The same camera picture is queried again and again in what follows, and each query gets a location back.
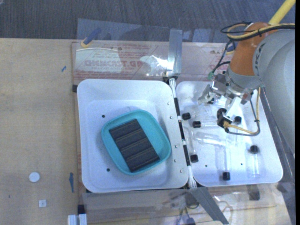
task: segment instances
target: wooden surface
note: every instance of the wooden surface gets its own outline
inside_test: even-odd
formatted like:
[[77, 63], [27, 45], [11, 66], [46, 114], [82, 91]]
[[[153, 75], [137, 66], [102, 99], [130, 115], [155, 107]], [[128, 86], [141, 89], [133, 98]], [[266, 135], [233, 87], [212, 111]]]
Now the wooden surface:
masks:
[[[66, 224], [77, 213], [70, 45], [0, 39], [1, 224]], [[41, 176], [37, 183], [28, 179], [34, 171]], [[43, 199], [47, 207], [39, 208]]]

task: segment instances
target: white square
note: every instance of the white square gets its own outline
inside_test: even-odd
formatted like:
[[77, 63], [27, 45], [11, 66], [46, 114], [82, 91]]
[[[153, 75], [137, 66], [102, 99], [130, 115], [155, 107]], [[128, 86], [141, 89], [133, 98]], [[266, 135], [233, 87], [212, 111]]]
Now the white square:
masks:
[[38, 201], [38, 207], [39, 208], [44, 208], [46, 206], [47, 206], [47, 200], [46, 199]]

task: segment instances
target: blue mark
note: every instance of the blue mark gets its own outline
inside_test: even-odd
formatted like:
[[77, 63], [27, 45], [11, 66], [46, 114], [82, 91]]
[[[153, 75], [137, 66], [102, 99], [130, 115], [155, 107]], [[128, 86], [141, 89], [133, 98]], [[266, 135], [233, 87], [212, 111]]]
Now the blue mark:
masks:
[[70, 172], [69, 181], [70, 181], [71, 190], [72, 190], [72, 193], [73, 193], [74, 192], [74, 177], [73, 177], [73, 173], [72, 172]]

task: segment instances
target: yellow pole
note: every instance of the yellow pole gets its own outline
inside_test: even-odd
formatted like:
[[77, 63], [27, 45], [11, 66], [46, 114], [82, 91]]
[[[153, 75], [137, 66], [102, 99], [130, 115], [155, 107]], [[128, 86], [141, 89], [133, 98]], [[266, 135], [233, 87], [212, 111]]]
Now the yellow pole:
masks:
[[285, 17], [285, 15], [291, 10], [292, 6], [295, 4], [296, 0], [285, 0], [278, 11], [269, 21], [270, 24], [278, 24]]

